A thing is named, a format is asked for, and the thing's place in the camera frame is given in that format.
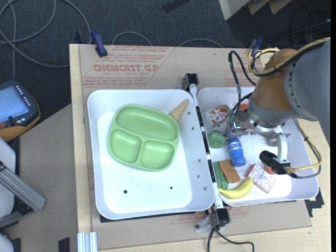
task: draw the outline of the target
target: blue cylinder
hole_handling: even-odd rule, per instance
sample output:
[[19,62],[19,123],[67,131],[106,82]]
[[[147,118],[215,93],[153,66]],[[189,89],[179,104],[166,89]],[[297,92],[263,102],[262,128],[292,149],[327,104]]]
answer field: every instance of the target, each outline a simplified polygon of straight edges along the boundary
[[236,137],[232,137],[227,141],[227,146],[229,148],[232,165],[234,167],[245,165],[246,159],[244,158],[241,141]]

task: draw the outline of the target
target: pink package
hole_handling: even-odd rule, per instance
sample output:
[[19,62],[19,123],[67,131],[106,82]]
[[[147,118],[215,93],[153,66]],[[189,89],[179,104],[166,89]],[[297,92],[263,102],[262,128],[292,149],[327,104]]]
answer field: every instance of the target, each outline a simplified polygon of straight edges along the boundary
[[257,164],[253,164],[252,168],[247,174],[247,177],[251,178],[253,183],[265,193],[269,193],[276,182],[274,176],[267,173]]

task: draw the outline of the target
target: device screen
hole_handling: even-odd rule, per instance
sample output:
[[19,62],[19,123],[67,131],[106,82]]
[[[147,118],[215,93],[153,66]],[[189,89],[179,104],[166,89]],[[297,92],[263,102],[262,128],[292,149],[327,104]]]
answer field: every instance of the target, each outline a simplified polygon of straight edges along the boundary
[[8,120],[8,117],[14,118],[28,112],[28,107],[17,94],[14,87],[0,90],[0,122]]

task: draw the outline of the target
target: banana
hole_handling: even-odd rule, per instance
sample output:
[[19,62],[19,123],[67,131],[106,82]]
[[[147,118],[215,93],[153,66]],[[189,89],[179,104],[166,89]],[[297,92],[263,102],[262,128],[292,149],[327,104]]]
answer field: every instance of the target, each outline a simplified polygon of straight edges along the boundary
[[239,187],[231,188],[229,190],[218,188],[218,190],[226,198],[239,199],[246,196],[251,191],[252,187],[253,187],[253,180],[248,177],[242,182],[242,184]]

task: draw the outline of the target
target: green divided plate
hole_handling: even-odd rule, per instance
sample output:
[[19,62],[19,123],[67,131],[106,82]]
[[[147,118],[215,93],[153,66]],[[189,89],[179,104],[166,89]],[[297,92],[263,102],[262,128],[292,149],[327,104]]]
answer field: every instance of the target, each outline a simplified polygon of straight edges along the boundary
[[179,125],[170,115],[128,104],[114,115],[108,147],[118,162],[161,171],[173,162],[179,137]]

